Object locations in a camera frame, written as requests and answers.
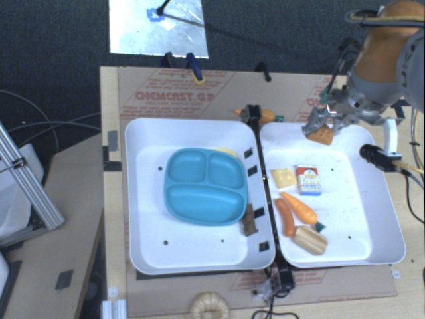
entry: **orange carrot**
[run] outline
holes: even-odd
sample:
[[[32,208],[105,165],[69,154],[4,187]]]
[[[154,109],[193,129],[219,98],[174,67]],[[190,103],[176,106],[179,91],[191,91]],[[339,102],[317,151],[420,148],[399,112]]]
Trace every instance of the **orange carrot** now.
[[[283,199],[275,200],[274,204],[278,208],[280,215],[284,219],[284,235],[286,237],[293,237],[295,234],[294,218],[292,217],[291,209],[288,207]]]
[[[314,225],[317,223],[317,214],[315,211],[306,205],[304,202],[301,202],[299,199],[296,199],[294,196],[282,192],[282,196],[288,202],[288,205],[295,211],[295,214],[308,225]]]

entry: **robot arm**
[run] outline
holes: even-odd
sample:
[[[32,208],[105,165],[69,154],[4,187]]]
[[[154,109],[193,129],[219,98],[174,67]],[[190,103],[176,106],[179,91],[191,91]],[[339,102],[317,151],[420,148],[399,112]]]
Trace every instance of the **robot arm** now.
[[[424,14],[425,6],[412,0],[395,1],[373,18],[350,14],[372,29],[347,75],[347,85],[342,90],[328,86],[322,92],[324,107],[311,113],[303,127],[306,136],[329,119],[334,134],[360,120],[384,125],[387,120],[381,114],[402,97],[424,112]]]

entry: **white bracket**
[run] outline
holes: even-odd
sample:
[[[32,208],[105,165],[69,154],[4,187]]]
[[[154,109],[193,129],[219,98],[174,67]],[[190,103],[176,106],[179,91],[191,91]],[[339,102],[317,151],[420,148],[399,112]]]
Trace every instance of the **white bracket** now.
[[[384,128],[384,151],[388,156],[399,156],[397,153],[398,132],[395,118],[387,118],[383,124]]]
[[[125,299],[114,302],[111,300],[102,301],[102,319],[128,319],[127,301]]]

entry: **wire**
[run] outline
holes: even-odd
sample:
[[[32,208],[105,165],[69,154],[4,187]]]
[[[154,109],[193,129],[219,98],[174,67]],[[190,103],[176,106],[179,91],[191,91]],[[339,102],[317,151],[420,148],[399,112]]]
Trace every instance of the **wire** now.
[[[350,45],[356,48],[356,50],[347,49]],[[357,55],[358,50],[360,49],[360,44],[354,39],[354,38],[344,38],[343,42],[341,43],[341,46],[339,46],[339,58],[338,61],[333,69],[331,81],[329,84],[325,87],[325,89],[320,94],[321,104],[325,104],[327,102],[328,96],[330,96],[333,84],[335,83],[335,79],[339,74],[343,72],[343,68],[346,64],[345,58],[348,54],[355,54]]]
[[[299,316],[293,312],[283,312],[283,313],[276,313],[273,312],[273,306],[274,306],[274,298],[284,298],[284,296],[273,296],[270,301],[270,307],[268,310],[257,310],[252,314],[251,319],[255,319],[257,314],[265,313],[266,316],[263,319],[272,319],[272,316],[293,316],[295,319],[299,319]]]
[[[417,179],[416,177],[414,177],[411,173],[409,173],[408,177],[410,177],[411,179],[413,179],[422,188],[422,190],[425,190],[424,189],[424,184],[421,183],[419,181],[419,179]]]
[[[283,298],[286,298],[286,296],[289,294],[289,292],[285,292],[285,293],[282,293],[282,294],[280,294],[279,292],[278,293],[276,293],[275,295],[274,295],[274,297],[275,298],[278,298],[278,299],[283,299]]]
[[[410,144],[412,145],[412,151],[413,151],[413,157],[414,161],[416,163],[416,167],[418,169],[422,169],[422,172],[420,173],[420,178],[422,179],[422,182],[425,183],[424,179],[424,164],[422,160],[420,159],[418,146],[419,143],[416,141],[416,135],[417,135],[417,125],[418,125],[418,111],[412,108],[412,117],[410,119],[410,137],[412,138],[412,141]]]
[[[91,126],[91,125],[81,124],[81,123],[76,123],[76,122],[51,120],[49,122],[36,122],[36,123],[24,124],[24,125],[21,125],[21,126],[17,126],[16,128],[12,128],[12,129],[8,130],[8,132],[10,133],[10,132],[14,132],[14,131],[17,131],[17,130],[30,128],[31,126],[53,125],[53,124],[59,124],[61,126],[63,126],[63,125],[80,126],[81,128],[88,128],[88,129],[92,129],[92,130],[96,130],[96,131],[101,131],[101,129],[98,128],[97,126]]]
[[[367,17],[358,16],[362,11],[351,11],[345,14],[345,21],[365,27],[393,26],[393,27],[425,27],[425,19],[417,16],[397,17]]]
[[[415,219],[417,219],[419,222],[421,222],[421,224],[423,224],[423,225],[425,225],[425,221],[424,220],[422,220],[419,216],[417,216],[417,214],[415,214],[414,212],[413,212],[413,209],[412,209],[412,206],[411,206],[411,204],[410,204],[410,195],[409,195],[409,193],[410,193],[410,188],[409,188],[409,177],[411,177],[411,174],[410,174],[410,176],[409,175],[406,175],[405,173],[403,173],[403,171],[402,171],[402,174],[404,175],[404,178],[406,179],[406,200],[407,200],[407,206],[409,207],[409,210],[410,210],[410,212],[411,212],[411,214],[413,215],[413,217],[415,218]]]
[[[18,94],[15,94],[13,92],[6,91],[6,90],[0,89],[0,93],[6,94],[10,97],[17,98],[19,100],[22,100],[23,102],[26,102],[27,104],[31,105],[35,110],[37,110],[47,122],[50,121],[50,119],[46,116],[46,114],[36,104],[31,102],[29,99],[26,99],[25,97],[19,96]],[[54,130],[53,130],[53,136],[54,136],[54,141],[56,143],[56,150],[57,150],[57,152],[59,152],[60,146],[59,146],[58,135],[57,135],[56,131],[54,131]]]
[[[100,113],[99,113],[99,112],[97,112],[97,113],[95,113],[95,114],[88,114],[88,115],[83,116],[83,117],[78,117],[78,118],[75,118],[75,119],[73,119],[73,120],[69,120],[69,122],[77,122],[77,121],[79,121],[79,120],[83,120],[83,119],[87,119],[87,118],[91,118],[91,117],[96,117],[96,116],[99,116],[99,115],[100,115]],[[49,132],[49,131],[51,131],[51,130],[53,130],[53,129],[56,129],[56,128],[59,128],[59,127],[61,127],[61,126],[63,126],[63,125],[62,125],[62,124],[58,124],[58,125],[52,126],[52,127],[51,127],[51,128],[49,128],[49,129],[44,129],[44,130],[42,130],[42,131],[40,131],[40,132],[36,133],[35,135],[31,136],[30,138],[27,138],[24,142],[20,143],[18,146],[19,146],[19,147],[24,146],[24,145],[25,145],[26,143],[28,143],[29,141],[31,141],[31,140],[33,140],[33,139],[35,139],[35,138],[37,138],[37,137],[39,137],[39,136],[41,136],[41,135],[45,134],[46,132]]]
[[[417,110],[415,110],[414,119],[413,119],[413,138],[412,138],[412,141],[414,143],[417,143],[416,137],[418,135],[418,133],[417,133],[417,131],[418,131],[418,121],[419,121],[418,115],[419,115],[419,112]],[[422,160],[420,159],[418,146],[419,145],[414,146],[414,155],[418,159],[419,167],[422,168],[422,170],[424,170],[424,162],[422,162]]]
[[[412,167],[411,165],[403,162],[403,161],[393,161],[393,163],[398,169],[405,169],[405,170],[412,170],[416,173],[419,173],[420,175],[424,175],[424,171],[422,169],[419,169],[417,167]]]

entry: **wooden table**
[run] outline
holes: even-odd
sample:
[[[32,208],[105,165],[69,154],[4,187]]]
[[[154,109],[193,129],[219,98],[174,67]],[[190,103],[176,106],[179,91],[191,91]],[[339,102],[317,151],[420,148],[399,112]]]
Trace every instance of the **wooden table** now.
[[[101,145],[97,135],[53,157],[45,189],[66,222],[5,254],[22,261],[5,319],[80,317],[103,229]],[[70,284],[57,290],[63,272]]]
[[[274,81],[282,81],[285,86],[285,74],[273,74]],[[245,89],[249,96],[250,88],[256,88],[259,85],[259,78],[252,77],[249,74],[240,74],[232,77],[235,86]],[[110,143],[110,132],[116,132],[120,129],[120,101],[118,97],[118,72],[116,68],[102,68],[101,70],[101,89],[102,89],[102,129],[103,146],[108,147]],[[265,87],[262,93],[284,94],[281,86]],[[267,108],[273,109],[273,101]],[[423,115],[420,116],[420,137],[418,141],[424,141]],[[375,142],[383,146],[382,128],[372,127],[362,123],[364,127],[374,136]],[[406,120],[398,127],[398,150],[403,154],[404,161],[414,164],[412,158],[410,142],[410,110],[406,109]],[[108,152],[109,161],[120,162],[122,160],[121,147],[114,145],[114,150]],[[295,312],[300,318],[423,318],[424,317],[424,280],[422,278],[425,266],[424,257],[424,226],[419,223],[408,210],[406,204],[406,186],[404,177],[400,174],[389,173],[386,175],[388,187],[392,196],[396,214],[398,216],[400,227],[402,229],[404,240],[406,242],[406,256],[401,263],[391,267],[395,275],[399,273],[400,278],[395,280],[398,295],[388,298],[362,299],[339,302],[326,302],[316,304],[302,304],[290,306],[275,306],[276,312]],[[125,260],[125,240],[124,240],[124,218],[123,218],[123,194],[122,177],[116,171],[106,171],[104,174],[105,185],[105,230],[106,230],[106,258],[107,258],[107,285],[108,299],[115,301],[117,299],[126,299],[126,260]],[[424,192],[411,181],[410,183],[410,201],[419,217],[424,218]],[[253,309],[233,310],[231,318],[246,319],[250,318]],[[189,319],[190,314],[174,314],[170,316],[152,316],[146,318],[174,318]]]

